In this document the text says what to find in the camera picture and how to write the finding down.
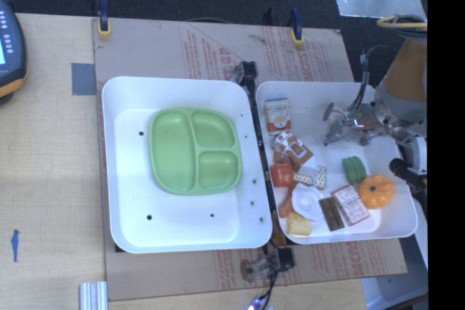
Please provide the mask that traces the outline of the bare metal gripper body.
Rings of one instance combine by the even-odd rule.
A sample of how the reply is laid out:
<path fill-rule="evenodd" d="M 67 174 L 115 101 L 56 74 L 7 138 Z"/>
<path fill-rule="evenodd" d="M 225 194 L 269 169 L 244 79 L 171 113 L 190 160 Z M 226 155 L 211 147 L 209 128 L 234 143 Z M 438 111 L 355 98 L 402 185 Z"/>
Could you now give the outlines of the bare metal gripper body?
<path fill-rule="evenodd" d="M 345 127 L 364 134 L 390 134 L 400 129 L 399 118 L 382 102 L 355 103 L 347 108 Z"/>

